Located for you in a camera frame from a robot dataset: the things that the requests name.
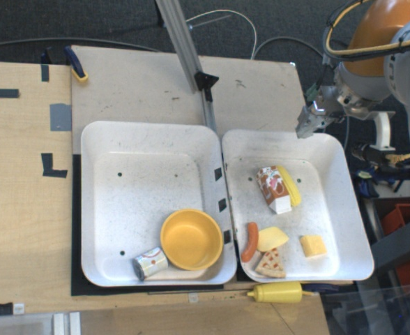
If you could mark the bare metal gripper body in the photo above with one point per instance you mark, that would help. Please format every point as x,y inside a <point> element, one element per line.
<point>330,98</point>

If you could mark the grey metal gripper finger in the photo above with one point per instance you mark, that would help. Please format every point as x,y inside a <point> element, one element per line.
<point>325,122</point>
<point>305,122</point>

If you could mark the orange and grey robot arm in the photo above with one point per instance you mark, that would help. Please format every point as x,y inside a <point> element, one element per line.
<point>379,30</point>

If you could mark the yellow banana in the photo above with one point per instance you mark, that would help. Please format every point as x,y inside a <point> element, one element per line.
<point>293,188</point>

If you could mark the white plastic tray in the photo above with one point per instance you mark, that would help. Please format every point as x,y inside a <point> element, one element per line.
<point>323,194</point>
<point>138,204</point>

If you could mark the brown and white carton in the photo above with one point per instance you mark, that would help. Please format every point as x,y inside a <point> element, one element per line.
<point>273,188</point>

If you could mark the yellow wedge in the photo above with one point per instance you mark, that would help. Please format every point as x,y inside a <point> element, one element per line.
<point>271,238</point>

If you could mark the yellow cheese block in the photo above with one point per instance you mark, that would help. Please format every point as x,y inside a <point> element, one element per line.
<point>313,246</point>

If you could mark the orange sausage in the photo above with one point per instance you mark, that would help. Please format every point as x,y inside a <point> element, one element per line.
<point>251,243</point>

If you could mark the pizza slice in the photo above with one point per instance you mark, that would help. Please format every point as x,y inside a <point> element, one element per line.
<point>271,265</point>

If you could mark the yellow bowl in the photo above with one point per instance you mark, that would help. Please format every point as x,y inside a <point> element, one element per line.
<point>191,239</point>

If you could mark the yellow squeeze bottle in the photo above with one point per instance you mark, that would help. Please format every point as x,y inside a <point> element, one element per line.
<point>278,291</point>

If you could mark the white and red can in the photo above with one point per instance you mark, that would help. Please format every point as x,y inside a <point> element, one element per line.
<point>152,262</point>

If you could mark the black cylinder on white bracket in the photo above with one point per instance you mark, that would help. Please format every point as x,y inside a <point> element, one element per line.
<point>383,131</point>

